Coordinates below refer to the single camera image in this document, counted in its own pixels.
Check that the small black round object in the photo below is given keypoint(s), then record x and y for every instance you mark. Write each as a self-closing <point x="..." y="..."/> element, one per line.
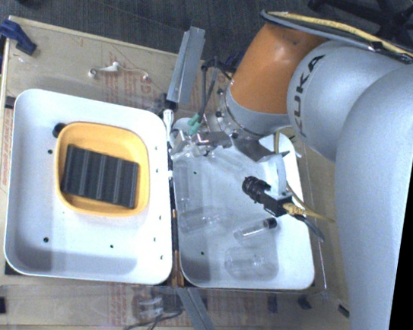
<point x="58" y="129"/>

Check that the orange bowl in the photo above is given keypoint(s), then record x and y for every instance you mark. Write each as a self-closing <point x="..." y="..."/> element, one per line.
<point x="106" y="138"/>

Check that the black cylinder on white bracket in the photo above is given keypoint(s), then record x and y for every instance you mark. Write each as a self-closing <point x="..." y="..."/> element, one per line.
<point x="263" y="194"/>

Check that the clear plastic bottle, black cap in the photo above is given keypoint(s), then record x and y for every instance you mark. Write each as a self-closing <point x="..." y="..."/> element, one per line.
<point x="254" y="229"/>

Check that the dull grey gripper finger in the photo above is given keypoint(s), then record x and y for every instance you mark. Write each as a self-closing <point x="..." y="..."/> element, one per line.
<point x="198" y="149"/>
<point x="180" y="142"/>

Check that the white plastic tray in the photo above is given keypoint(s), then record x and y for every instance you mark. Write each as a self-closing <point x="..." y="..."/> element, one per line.
<point x="215" y="261"/>
<point x="76" y="241"/>

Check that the black ribbed rectangular block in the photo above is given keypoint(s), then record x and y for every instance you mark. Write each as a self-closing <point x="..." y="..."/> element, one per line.
<point x="101" y="177"/>

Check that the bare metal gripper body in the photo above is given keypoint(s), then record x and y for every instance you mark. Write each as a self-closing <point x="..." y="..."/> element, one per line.
<point x="222" y="134"/>

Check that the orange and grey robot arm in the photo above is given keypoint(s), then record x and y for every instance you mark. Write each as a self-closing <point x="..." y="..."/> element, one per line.
<point x="372" y="185"/>

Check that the brown cardboard board, red print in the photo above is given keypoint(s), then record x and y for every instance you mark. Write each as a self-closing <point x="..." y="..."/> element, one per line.
<point x="72" y="59"/>

